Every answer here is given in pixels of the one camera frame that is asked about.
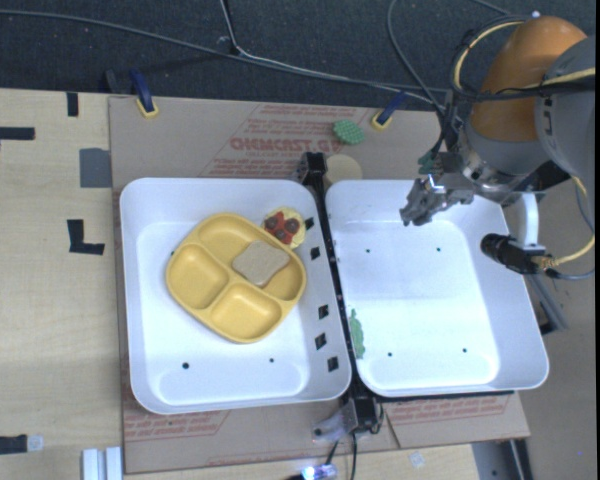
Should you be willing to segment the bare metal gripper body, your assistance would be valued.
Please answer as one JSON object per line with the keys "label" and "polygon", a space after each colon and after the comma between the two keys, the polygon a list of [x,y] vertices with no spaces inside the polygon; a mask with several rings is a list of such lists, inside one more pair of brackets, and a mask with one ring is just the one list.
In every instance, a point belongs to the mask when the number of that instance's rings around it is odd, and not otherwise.
{"label": "bare metal gripper body", "polygon": [[501,203],[506,197],[506,176],[475,153],[442,152],[433,163],[431,190],[446,194],[448,207],[470,204],[475,196]]}

